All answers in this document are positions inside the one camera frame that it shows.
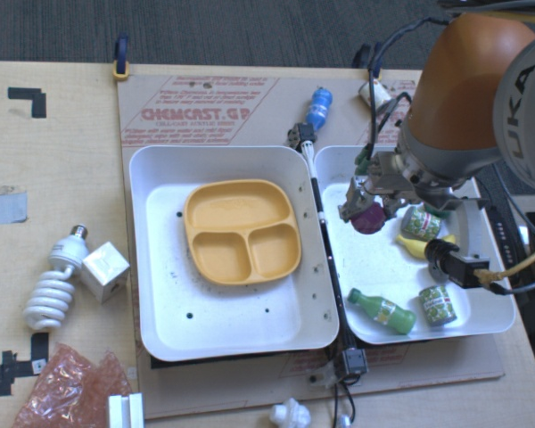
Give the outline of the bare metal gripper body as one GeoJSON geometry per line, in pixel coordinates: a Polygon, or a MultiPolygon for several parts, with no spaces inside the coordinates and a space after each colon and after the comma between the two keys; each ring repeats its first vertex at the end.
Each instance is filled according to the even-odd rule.
{"type": "Polygon", "coordinates": [[[448,204],[451,184],[408,153],[377,152],[367,167],[364,191],[383,199],[448,204]]]}

